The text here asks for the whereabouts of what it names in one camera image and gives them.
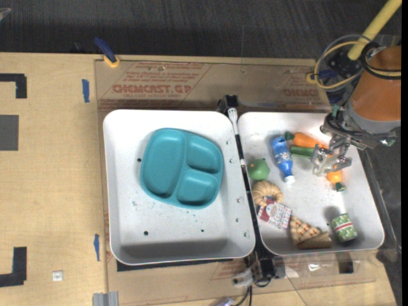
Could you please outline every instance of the wooden surface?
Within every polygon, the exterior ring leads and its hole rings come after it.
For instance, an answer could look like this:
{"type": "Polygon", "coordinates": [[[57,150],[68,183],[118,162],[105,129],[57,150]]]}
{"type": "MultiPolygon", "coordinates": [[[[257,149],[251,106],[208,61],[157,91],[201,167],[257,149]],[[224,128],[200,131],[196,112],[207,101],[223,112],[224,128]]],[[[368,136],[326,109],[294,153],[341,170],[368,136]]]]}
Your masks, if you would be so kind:
{"type": "MultiPolygon", "coordinates": [[[[144,60],[155,58],[197,60],[143,56],[144,60]]],[[[108,291],[96,59],[101,56],[0,54],[0,73],[24,73],[28,93],[27,99],[15,99],[14,84],[0,82],[0,114],[20,117],[18,151],[0,151],[0,273],[11,272],[13,247],[27,247],[27,280],[23,286],[0,288],[1,306],[92,305],[94,293],[108,291]],[[90,103],[84,103],[82,79],[90,83],[90,103]],[[101,261],[94,250],[95,234],[100,237],[101,261]],[[64,272],[63,281],[53,282],[52,272],[56,270],[64,272]]],[[[199,60],[228,62],[232,58],[199,60]]],[[[279,60],[270,62],[279,64],[279,60]]],[[[382,263],[371,259],[360,270],[373,280],[299,293],[257,294],[252,304],[395,305],[382,263]]],[[[210,305],[214,301],[184,305],[210,305]]]]}

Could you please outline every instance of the teal plate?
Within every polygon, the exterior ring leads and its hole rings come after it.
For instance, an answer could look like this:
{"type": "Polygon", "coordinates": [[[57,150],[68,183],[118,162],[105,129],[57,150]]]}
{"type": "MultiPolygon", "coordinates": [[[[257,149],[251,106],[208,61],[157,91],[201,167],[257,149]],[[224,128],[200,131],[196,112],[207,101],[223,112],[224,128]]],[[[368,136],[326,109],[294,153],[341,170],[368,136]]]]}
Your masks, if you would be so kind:
{"type": "Polygon", "coordinates": [[[215,143],[188,131],[164,128],[147,144],[140,183],[159,201],[200,209],[217,197],[223,170],[222,152],[215,143]]]}

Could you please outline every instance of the blue bottle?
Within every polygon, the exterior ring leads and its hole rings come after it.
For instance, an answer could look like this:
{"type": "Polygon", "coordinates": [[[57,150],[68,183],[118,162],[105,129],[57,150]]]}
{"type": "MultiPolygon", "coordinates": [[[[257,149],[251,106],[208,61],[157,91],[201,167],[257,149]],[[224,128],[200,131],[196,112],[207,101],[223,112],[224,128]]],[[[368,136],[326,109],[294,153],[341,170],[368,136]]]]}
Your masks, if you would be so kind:
{"type": "Polygon", "coordinates": [[[286,140],[283,136],[278,136],[270,142],[270,146],[273,150],[273,156],[275,157],[278,168],[283,172],[284,181],[287,184],[295,182],[295,176],[292,174],[292,155],[286,145],[286,140]]]}

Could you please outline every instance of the green can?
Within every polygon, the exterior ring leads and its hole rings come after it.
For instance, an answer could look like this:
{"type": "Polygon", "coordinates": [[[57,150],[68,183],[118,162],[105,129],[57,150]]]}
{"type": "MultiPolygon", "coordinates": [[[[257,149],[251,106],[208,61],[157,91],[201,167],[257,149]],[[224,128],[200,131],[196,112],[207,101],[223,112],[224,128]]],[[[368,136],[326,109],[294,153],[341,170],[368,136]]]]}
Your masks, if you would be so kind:
{"type": "Polygon", "coordinates": [[[350,220],[349,214],[344,213],[331,220],[331,226],[340,243],[349,242],[358,237],[356,228],[350,220]]]}

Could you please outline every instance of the dark background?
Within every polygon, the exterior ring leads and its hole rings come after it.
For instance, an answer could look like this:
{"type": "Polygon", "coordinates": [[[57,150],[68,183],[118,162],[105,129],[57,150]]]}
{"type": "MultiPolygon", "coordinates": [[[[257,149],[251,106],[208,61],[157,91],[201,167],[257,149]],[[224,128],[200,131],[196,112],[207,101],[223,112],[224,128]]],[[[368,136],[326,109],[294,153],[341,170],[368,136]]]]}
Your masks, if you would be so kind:
{"type": "MultiPolygon", "coordinates": [[[[12,9],[0,52],[100,53],[97,36],[116,54],[317,59],[338,37],[361,34],[386,1],[0,0],[12,9]]],[[[380,34],[402,36],[401,8],[380,34]]],[[[401,246],[401,139],[367,160],[401,246]]],[[[401,305],[402,250],[379,258],[401,305]]]]}

